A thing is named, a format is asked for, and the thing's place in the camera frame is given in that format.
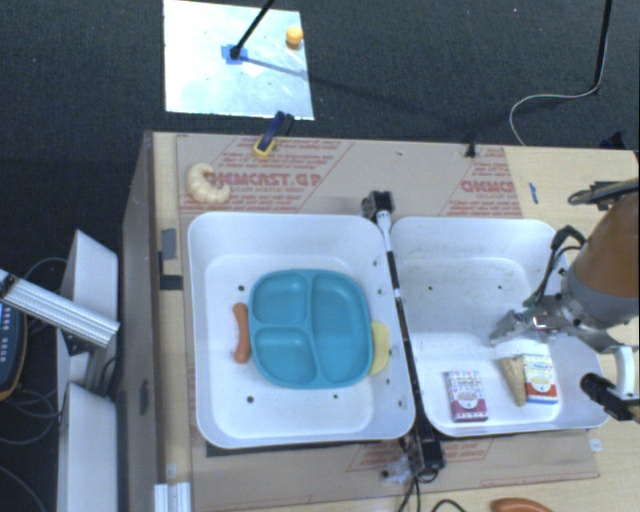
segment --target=robotic hand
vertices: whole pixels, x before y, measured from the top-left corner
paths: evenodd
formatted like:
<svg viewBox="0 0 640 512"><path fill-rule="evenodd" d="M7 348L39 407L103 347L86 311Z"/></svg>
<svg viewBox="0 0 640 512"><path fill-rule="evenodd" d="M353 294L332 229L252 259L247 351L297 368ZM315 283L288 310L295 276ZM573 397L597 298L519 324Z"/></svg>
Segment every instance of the robotic hand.
<svg viewBox="0 0 640 512"><path fill-rule="evenodd" d="M617 383L587 374L580 386L614 418L640 423L633 359L638 347L621 344L607 334L610 327L638 316L638 179L578 192L569 202L596 203L600 207L604 201L616 199L588 240L571 226L556 233L547 270L538 289L524 301L526 309L509 311L490 338L495 345L533 330L544 341L562 331L580 338L600 354L613 353ZM561 249L569 237L579 246ZM549 276L561 254L569 249L580 252L563 274L561 292L545 295Z"/></svg>

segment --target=blue plate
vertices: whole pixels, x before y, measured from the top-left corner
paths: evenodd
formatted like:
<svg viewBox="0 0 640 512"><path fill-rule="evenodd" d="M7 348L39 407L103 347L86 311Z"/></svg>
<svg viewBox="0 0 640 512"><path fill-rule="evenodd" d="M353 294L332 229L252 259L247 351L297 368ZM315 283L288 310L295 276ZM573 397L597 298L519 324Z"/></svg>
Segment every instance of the blue plate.
<svg viewBox="0 0 640 512"><path fill-rule="evenodd" d="M281 386L349 386L371 367L367 303L355 281L338 272L261 277L249 297L249 332L258 370Z"/></svg>

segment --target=small box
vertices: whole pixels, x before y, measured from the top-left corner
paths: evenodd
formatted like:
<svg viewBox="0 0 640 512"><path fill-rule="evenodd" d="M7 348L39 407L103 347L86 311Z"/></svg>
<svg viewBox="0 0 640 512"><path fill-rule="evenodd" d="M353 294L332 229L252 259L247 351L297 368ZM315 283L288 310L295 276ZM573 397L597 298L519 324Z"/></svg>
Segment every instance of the small box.
<svg viewBox="0 0 640 512"><path fill-rule="evenodd" d="M446 373L453 421L485 421L489 417L480 372Z"/></svg>
<svg viewBox="0 0 640 512"><path fill-rule="evenodd" d="M524 355L524 379L527 402L558 403L558 388L553 377L553 363L547 355Z"/></svg>

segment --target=yellow ball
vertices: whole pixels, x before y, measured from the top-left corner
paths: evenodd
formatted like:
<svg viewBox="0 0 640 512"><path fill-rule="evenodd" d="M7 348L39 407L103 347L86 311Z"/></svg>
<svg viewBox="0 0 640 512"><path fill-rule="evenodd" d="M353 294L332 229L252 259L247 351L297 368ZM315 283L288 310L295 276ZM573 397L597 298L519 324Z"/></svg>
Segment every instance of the yellow ball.
<svg viewBox="0 0 640 512"><path fill-rule="evenodd" d="M304 37L304 32L300 27L289 27L286 34L287 43L291 46L298 46Z"/></svg>

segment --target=yellow and black clamp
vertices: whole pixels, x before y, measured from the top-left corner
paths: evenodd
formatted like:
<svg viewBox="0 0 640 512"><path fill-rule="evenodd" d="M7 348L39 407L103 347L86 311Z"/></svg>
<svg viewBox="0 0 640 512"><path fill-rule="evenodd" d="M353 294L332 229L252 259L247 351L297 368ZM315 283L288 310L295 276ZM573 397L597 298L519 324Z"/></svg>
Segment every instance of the yellow and black clamp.
<svg viewBox="0 0 640 512"><path fill-rule="evenodd" d="M288 135L289 130L291 129L291 124L293 123L293 116L290 114L285 114L278 110L276 115L269 123L269 127L267 131L264 132L264 135L260 137L256 143L253 145L253 154L259 158L265 158L271 153L273 146L275 145L274 137L278 133L278 131L285 132Z"/></svg>

